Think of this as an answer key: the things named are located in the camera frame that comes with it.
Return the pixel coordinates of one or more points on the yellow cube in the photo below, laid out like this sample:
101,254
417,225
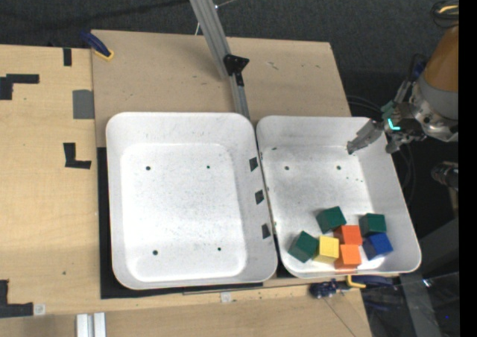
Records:
328,247

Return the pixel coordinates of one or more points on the orange cube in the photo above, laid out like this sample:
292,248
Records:
350,235
349,255

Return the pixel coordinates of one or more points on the black cylinder on white bracket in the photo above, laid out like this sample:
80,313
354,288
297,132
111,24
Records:
446,176

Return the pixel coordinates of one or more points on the brown cardboard board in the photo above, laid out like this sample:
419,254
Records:
167,74

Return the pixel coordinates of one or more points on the green cube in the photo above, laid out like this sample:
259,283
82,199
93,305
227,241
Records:
373,224
303,247
331,218

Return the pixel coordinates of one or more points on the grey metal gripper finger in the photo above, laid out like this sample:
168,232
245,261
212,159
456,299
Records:
363,138
393,146

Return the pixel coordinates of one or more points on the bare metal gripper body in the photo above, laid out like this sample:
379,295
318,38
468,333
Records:
434,125

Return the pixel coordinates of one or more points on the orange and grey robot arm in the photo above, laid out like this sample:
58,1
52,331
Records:
443,63

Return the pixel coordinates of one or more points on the white plastic tray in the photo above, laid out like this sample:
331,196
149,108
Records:
186,205
316,186

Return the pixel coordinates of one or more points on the blue cube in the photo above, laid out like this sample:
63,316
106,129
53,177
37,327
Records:
379,244

